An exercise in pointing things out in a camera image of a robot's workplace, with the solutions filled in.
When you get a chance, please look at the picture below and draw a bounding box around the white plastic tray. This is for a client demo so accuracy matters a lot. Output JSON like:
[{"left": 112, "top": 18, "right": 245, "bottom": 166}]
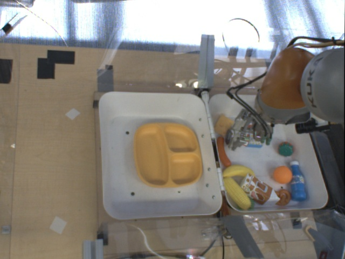
[
  {"left": 209, "top": 93, "right": 329, "bottom": 214},
  {"left": 98, "top": 91, "right": 223, "bottom": 221}
]

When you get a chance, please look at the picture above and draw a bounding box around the brown pretzel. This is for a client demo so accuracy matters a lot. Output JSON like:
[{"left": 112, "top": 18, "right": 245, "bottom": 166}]
[{"left": 275, "top": 189, "right": 292, "bottom": 207}]

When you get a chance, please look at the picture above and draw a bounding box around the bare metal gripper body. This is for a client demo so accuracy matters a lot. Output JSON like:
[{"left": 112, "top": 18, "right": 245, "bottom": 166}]
[{"left": 232, "top": 108, "right": 273, "bottom": 144}]

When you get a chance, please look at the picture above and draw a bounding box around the brown and white carton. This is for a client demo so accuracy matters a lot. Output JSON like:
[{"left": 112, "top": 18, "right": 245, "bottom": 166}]
[{"left": 240, "top": 173, "right": 281, "bottom": 206}]

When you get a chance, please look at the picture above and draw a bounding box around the small blue and white carton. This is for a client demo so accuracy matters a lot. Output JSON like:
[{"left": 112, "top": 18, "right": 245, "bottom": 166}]
[{"left": 243, "top": 140, "right": 264, "bottom": 149}]

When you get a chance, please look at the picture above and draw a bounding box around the yellow banana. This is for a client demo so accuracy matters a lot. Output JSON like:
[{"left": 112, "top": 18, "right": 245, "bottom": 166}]
[{"left": 222, "top": 165, "right": 256, "bottom": 179}]

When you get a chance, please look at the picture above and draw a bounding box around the blue bottle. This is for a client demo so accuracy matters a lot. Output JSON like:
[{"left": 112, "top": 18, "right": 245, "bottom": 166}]
[{"left": 289, "top": 160, "right": 308, "bottom": 202}]

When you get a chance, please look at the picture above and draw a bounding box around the green round toy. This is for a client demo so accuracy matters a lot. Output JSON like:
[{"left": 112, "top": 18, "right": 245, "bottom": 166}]
[{"left": 278, "top": 141, "right": 294, "bottom": 157}]

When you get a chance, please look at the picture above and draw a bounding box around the pale wood board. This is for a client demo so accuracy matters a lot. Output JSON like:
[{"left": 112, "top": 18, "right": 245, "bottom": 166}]
[{"left": 0, "top": 42, "right": 334, "bottom": 259}]

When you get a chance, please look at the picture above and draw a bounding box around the orange ball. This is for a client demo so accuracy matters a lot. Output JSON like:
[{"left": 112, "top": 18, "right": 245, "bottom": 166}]
[{"left": 273, "top": 166, "right": 293, "bottom": 185}]

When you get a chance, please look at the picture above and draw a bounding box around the orange divided plate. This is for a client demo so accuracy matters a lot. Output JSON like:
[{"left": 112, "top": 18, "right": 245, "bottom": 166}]
[{"left": 133, "top": 122, "right": 203, "bottom": 188}]

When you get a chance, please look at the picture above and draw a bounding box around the red sausage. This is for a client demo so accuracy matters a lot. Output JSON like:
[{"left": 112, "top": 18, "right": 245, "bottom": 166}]
[{"left": 217, "top": 136, "right": 232, "bottom": 168}]

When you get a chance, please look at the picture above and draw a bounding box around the black cylinder on white bracket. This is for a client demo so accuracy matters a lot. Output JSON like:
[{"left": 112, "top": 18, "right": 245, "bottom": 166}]
[{"left": 294, "top": 117, "right": 332, "bottom": 135}]

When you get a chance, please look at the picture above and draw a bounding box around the yellow corn cob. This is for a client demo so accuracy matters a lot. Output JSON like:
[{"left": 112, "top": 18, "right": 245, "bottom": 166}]
[{"left": 223, "top": 176, "right": 256, "bottom": 211}]

